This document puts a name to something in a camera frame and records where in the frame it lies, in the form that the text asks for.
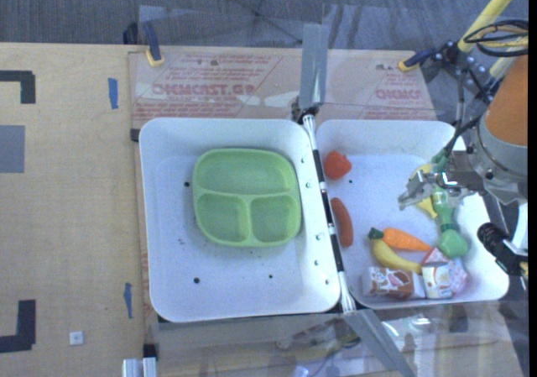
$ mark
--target red sausage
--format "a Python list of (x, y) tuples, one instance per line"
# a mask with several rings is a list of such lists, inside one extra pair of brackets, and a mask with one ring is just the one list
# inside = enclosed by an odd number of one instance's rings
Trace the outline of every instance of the red sausage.
[(352, 229), (352, 220), (349, 211), (339, 198), (330, 199), (330, 204), (337, 221), (339, 242), (342, 247), (349, 247), (354, 239), (354, 231)]

